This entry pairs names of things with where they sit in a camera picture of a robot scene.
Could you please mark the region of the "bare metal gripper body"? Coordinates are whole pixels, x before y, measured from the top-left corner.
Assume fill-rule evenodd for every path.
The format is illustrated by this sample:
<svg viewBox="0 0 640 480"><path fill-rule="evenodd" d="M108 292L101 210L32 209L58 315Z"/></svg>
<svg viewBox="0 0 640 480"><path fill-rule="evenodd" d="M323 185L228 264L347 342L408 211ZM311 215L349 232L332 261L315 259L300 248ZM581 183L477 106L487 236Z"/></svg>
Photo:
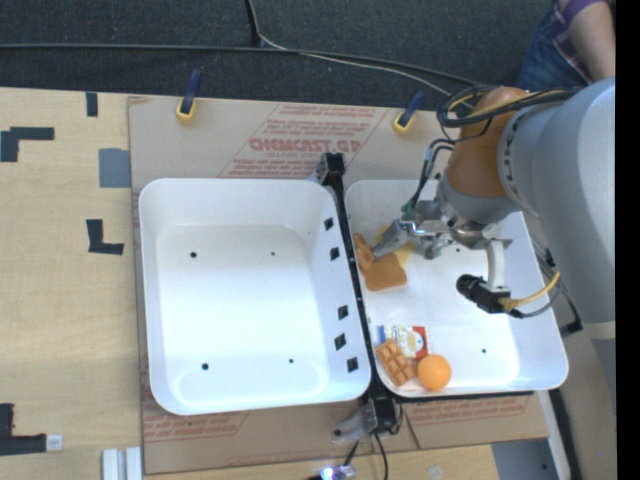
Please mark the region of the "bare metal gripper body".
<svg viewBox="0 0 640 480"><path fill-rule="evenodd" d="M482 249L490 242L501 242L505 247L513 243L512 238L491 234L492 224L462 217L446 202L420 200L413 208L403 210L401 227L409 236L423 242L453 241L471 250Z"/></svg>

